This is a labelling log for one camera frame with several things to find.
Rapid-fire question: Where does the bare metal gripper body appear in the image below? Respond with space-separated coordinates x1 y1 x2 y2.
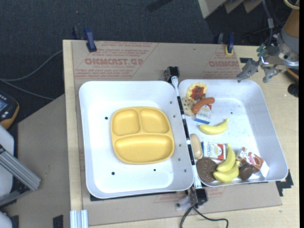
260 49 299 72

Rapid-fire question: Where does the orange-red sausage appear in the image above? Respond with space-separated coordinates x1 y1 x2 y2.
191 96 216 114

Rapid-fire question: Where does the yellow and red pizza slice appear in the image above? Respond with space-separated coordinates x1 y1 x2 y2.
186 82 208 102

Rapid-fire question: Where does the white plastic tray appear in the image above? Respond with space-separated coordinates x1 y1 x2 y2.
177 78 289 188
78 80 195 200

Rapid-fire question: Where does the small blue and white carton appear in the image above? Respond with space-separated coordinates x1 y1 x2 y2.
194 104 213 125

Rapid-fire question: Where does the yellow banana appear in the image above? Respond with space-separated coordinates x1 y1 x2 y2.
212 160 241 183
216 143 237 173
199 118 230 135

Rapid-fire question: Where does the beige chocolate chip biscuit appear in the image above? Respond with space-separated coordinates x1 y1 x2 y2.
181 96 196 117

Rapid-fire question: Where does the thin black and white rod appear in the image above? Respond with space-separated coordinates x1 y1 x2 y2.
171 76 203 189

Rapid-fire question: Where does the white and brown carton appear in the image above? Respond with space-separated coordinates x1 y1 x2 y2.
237 146 270 178

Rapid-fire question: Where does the red and white carton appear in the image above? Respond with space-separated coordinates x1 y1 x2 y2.
201 141 227 162

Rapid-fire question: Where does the tan bread roll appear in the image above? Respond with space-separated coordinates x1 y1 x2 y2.
190 133 204 161

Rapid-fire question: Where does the brown doughnut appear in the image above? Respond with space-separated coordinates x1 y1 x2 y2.
238 163 254 181

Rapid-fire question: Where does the brown cardboard board, red print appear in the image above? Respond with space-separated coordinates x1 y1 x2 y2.
71 40 283 227

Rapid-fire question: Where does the round brown biscuit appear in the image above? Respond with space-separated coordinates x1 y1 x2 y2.
196 157 219 183

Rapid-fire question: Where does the yellow divided plate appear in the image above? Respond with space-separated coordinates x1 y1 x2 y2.
110 106 176 165

